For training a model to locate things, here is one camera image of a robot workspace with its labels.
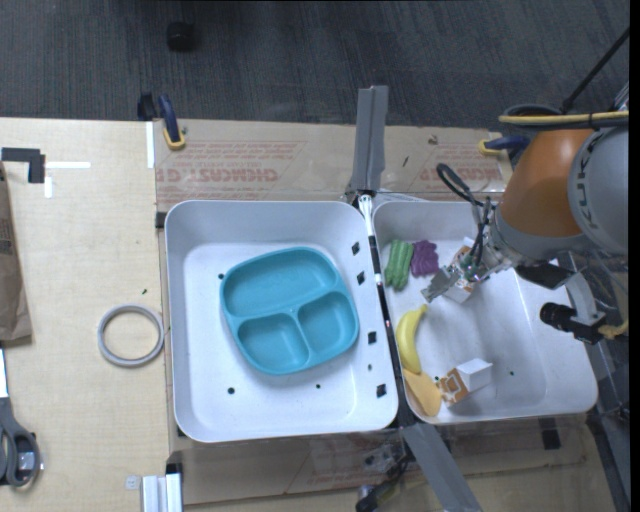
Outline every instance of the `yellow toy banana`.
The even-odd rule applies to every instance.
[[[420,358],[416,351],[415,335],[420,319],[427,311],[427,305],[423,304],[418,309],[407,311],[400,318],[396,328],[396,343],[400,352],[400,363],[402,367],[418,374],[422,371]]]

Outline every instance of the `wooden table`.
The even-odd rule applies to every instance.
[[[169,456],[165,362],[113,366],[96,328],[115,305],[162,309],[146,124],[5,118],[0,134],[0,146],[38,148],[47,162],[90,163],[48,170],[51,198],[27,182],[26,164],[4,163],[33,323],[28,342],[5,350],[9,391],[16,417],[37,434],[45,469],[24,492],[0,488],[0,510],[138,511],[136,477],[163,475]],[[154,343],[136,316],[114,320],[107,334],[127,356]],[[467,468],[470,486],[487,510],[613,510],[593,439],[586,430],[580,437],[580,464],[488,475]],[[189,509],[352,511],[355,501],[355,490],[343,490]]]

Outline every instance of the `scissors handle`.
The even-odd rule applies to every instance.
[[[2,448],[3,438],[7,439],[6,455]],[[33,453],[33,467],[20,467],[21,453]],[[0,398],[0,478],[4,475],[9,485],[22,487],[36,476],[39,469],[40,450],[35,437],[15,420],[9,398]]]

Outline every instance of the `scissors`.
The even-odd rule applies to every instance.
[[[0,345],[0,482],[4,476],[9,485],[22,487],[35,478],[39,469],[40,450],[36,439],[13,417],[4,351]]]

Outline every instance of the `tape roll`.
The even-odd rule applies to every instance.
[[[113,318],[122,313],[139,313],[151,320],[151,322],[156,326],[156,329],[158,330],[158,340],[156,341],[155,346],[151,349],[151,352],[142,357],[127,359],[120,357],[109,350],[104,341],[105,328]],[[128,368],[142,366],[154,359],[162,350],[163,345],[164,329],[162,327],[162,319],[160,318],[160,315],[147,306],[143,306],[141,304],[121,304],[120,306],[116,306],[104,314],[100,320],[100,324],[98,325],[98,348],[107,361],[117,366],[125,366]]]

